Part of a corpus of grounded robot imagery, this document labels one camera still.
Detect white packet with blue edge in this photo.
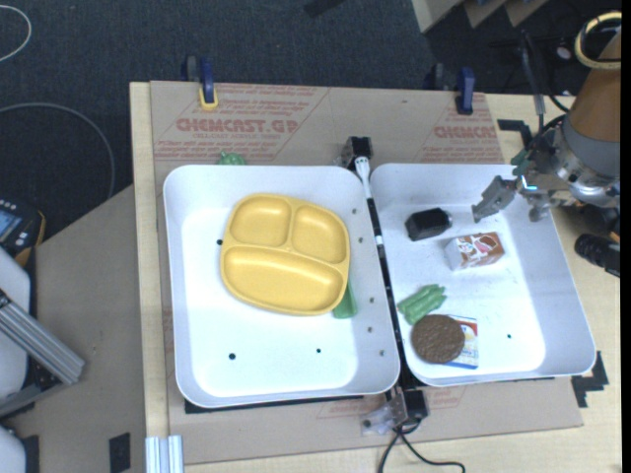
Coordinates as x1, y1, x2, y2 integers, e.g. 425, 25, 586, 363
442, 313, 480, 371

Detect white plastic tray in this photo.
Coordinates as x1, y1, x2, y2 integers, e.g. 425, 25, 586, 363
368, 162, 597, 388
162, 164, 401, 409

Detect green toy pepper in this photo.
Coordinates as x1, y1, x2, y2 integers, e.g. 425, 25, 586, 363
331, 280, 359, 321

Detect yellow divided plate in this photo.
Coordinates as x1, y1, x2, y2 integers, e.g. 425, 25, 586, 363
218, 192, 353, 317

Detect green toy beans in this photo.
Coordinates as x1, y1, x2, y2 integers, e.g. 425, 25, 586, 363
395, 283, 448, 326

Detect brown cardboard board red print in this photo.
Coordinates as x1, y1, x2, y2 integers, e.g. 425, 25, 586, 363
149, 80, 586, 465

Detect thin black and white rod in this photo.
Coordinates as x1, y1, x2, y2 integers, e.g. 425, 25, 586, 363
354, 157, 411, 389

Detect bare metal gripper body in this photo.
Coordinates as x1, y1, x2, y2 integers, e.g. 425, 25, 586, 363
513, 130, 621, 210

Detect black small bottle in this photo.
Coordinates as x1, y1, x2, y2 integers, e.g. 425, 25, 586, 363
404, 207, 454, 242

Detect brown round biscuit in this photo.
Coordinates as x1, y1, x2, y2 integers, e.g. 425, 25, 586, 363
410, 313, 466, 366

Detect white and brown carton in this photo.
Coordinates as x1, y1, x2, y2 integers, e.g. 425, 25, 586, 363
444, 231, 507, 272

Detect black block with thin wires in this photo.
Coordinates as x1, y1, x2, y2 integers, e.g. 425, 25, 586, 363
338, 135, 374, 169
361, 388, 431, 437

